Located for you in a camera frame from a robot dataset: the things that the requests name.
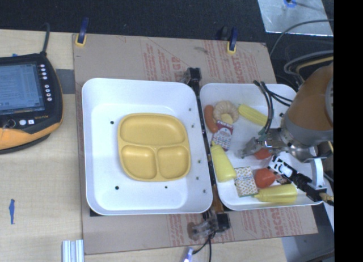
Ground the red and white carton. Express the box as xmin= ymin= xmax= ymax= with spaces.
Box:
xmin=211 ymin=120 xmax=235 ymax=151

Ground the white plastic tray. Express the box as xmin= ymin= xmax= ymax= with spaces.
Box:
xmin=200 ymin=83 xmax=327 ymax=212
xmin=81 ymin=78 xmax=214 ymax=216

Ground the beige doughnut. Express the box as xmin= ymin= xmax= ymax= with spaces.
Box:
xmin=213 ymin=100 xmax=240 ymax=125

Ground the yellow corn cob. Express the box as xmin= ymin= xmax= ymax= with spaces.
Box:
xmin=237 ymin=104 xmax=269 ymax=127

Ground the brown cardboard board red print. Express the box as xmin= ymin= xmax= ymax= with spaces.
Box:
xmin=72 ymin=33 xmax=319 ymax=256

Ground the orange sausage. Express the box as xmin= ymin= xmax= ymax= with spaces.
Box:
xmin=204 ymin=104 xmax=219 ymax=134

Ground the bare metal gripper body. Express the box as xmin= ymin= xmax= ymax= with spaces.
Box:
xmin=258 ymin=129 xmax=316 ymax=163

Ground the black block with thin wires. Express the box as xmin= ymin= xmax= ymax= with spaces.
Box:
xmin=183 ymin=67 xmax=202 ymax=85
xmin=216 ymin=212 xmax=231 ymax=233

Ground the yellow squeeze bottle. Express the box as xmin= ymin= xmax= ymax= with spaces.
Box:
xmin=252 ymin=183 xmax=299 ymax=205
xmin=210 ymin=141 xmax=237 ymax=183

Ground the thin black and white rod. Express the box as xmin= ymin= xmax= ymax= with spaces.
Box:
xmin=194 ymin=83 xmax=221 ymax=214

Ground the yellow divided plate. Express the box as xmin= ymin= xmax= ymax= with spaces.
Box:
xmin=117 ymin=112 xmax=191 ymax=183

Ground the yellow and white carton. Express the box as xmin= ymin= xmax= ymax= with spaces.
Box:
xmin=234 ymin=166 xmax=259 ymax=198

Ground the black and white packet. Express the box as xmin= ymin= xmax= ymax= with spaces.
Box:
xmin=268 ymin=155 xmax=296 ymax=179

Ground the black cylinder on white bracket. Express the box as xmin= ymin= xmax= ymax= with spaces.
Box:
xmin=289 ymin=147 xmax=328 ymax=202

